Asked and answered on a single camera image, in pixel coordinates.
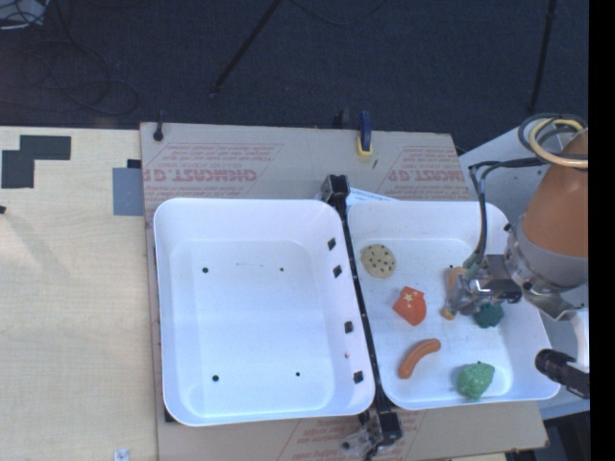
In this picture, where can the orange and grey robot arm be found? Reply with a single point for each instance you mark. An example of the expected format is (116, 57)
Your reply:
(557, 219)

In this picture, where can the black cylinder on white bracket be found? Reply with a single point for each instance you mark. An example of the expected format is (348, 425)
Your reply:
(559, 367)

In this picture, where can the red pizza slice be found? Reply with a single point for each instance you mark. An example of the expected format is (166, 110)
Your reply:
(410, 306)

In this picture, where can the thin black and white rod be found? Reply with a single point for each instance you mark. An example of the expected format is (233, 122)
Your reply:
(363, 305)

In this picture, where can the orange carrot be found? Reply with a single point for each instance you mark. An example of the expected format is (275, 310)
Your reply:
(455, 276)

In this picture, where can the beige chocolate chip biscuit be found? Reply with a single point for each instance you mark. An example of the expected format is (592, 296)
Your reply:
(378, 260)

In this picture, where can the brown cardboard board red print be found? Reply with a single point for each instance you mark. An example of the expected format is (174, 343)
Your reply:
(226, 171)

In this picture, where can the orange sausage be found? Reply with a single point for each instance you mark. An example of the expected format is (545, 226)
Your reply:
(417, 357)

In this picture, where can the white printed paper slip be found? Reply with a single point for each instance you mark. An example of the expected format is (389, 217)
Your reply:
(372, 196)

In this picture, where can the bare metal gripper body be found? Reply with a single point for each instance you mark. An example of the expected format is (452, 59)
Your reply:
(503, 281)

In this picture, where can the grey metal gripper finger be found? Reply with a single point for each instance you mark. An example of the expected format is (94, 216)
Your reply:
(454, 297)
(471, 304)

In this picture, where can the light green grapes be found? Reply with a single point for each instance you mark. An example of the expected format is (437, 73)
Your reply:
(474, 380)

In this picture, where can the dark green broccoli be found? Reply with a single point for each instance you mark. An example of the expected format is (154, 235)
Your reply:
(489, 316)

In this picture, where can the white plastic tray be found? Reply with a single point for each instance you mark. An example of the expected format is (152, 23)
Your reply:
(250, 315)
(432, 238)

